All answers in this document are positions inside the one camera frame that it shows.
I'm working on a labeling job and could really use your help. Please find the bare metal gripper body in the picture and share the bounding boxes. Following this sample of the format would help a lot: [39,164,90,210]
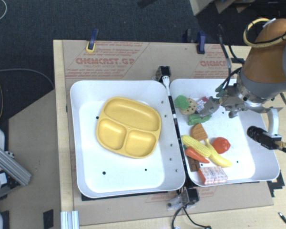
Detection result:
[220,83,265,113]

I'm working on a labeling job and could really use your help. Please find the red and white packet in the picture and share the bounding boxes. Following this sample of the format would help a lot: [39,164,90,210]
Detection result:
[196,96,209,114]

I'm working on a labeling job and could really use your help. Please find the white plastic tray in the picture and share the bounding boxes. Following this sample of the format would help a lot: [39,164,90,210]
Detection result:
[169,78,281,187]
[70,80,186,198]

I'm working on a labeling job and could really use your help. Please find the green pea pod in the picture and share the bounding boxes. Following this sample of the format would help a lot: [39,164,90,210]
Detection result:
[187,113,213,126]

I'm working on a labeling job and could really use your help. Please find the tan chocolate chip biscuit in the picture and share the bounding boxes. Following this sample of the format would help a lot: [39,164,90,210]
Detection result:
[181,97,198,116]

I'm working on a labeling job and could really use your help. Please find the orange waffle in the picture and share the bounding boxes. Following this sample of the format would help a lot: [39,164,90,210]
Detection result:
[190,123,208,142]

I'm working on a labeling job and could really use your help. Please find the green broccoli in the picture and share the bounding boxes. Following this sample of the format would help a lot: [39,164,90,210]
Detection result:
[174,94,189,110]

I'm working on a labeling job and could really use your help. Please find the red orange tomato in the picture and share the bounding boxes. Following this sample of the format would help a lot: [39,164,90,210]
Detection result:
[212,136,231,155]

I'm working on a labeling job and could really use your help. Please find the thin black and white rod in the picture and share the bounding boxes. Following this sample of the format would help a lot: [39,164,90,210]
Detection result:
[162,76,189,188]

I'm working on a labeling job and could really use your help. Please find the yellow corn cob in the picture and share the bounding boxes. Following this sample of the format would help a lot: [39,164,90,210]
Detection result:
[181,135,212,158]

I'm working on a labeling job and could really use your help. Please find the yellow banana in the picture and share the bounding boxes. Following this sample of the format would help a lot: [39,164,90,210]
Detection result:
[204,138,233,168]

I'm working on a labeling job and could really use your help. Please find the orange carrot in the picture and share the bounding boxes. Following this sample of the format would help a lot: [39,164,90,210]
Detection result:
[184,145,210,164]

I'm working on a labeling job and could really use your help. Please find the brown chocolate bar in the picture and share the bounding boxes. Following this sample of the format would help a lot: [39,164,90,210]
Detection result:
[186,156,201,172]

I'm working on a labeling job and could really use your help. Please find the orange and white carton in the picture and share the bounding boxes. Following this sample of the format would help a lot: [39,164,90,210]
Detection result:
[197,166,228,186]

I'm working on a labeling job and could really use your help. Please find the yellow divided plate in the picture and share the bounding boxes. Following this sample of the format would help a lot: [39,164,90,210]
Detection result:
[95,96,163,159]

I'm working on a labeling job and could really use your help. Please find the brown cardboard board red print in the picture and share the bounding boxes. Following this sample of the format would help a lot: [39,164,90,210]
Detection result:
[61,40,275,226]

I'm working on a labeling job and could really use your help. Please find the black cylinder on white bracket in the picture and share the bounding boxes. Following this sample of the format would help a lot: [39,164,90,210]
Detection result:
[246,105,284,150]

